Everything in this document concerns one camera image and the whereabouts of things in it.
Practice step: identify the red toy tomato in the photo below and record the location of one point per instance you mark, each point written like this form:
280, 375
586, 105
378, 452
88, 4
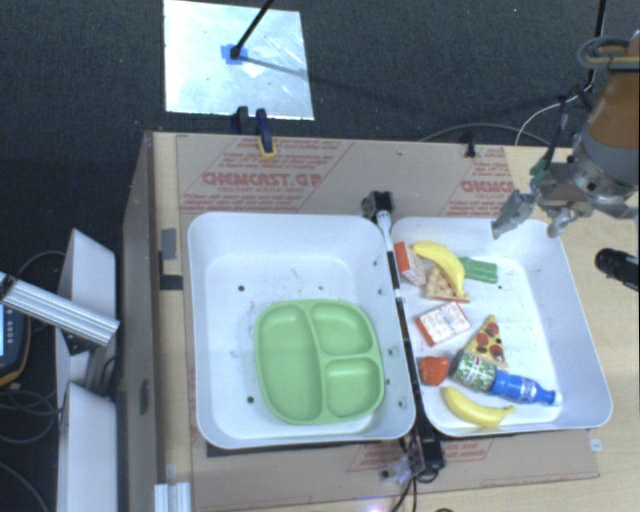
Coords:
433, 371

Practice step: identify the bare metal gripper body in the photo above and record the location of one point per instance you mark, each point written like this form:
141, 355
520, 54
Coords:
565, 187

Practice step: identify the blue bottle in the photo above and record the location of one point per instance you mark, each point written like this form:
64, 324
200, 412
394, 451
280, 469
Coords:
517, 388

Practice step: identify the red and white packet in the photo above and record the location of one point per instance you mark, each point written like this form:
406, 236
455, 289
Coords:
444, 324

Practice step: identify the yellow banana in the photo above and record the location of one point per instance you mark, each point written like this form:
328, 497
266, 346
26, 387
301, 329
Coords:
445, 260
472, 410

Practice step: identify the thin black and white rod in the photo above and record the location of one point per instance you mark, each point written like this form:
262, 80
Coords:
400, 305

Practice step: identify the white plastic tray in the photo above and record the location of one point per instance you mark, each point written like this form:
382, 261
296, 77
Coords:
240, 260
537, 310

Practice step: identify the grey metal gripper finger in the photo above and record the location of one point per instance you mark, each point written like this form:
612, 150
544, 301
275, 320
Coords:
559, 222
512, 212

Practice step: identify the green and white can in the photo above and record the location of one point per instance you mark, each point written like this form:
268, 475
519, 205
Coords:
472, 372

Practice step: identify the yellow pepperoni pizza slice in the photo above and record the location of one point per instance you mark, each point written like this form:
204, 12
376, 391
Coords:
487, 342

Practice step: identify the green ridged toy vegetable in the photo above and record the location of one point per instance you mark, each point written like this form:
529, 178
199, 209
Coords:
480, 270

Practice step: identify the red and white carton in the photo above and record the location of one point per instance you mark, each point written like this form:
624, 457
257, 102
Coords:
407, 262

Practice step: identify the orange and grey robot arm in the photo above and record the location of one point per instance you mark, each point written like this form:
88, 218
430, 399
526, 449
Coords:
612, 107

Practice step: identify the brown cardboard board red print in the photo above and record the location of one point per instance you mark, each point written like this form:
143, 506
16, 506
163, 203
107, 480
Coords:
320, 175

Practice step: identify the green divided plate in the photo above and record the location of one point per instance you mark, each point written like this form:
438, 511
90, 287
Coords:
287, 360

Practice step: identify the orange lattice pie slice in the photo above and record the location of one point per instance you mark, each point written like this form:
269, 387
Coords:
440, 287

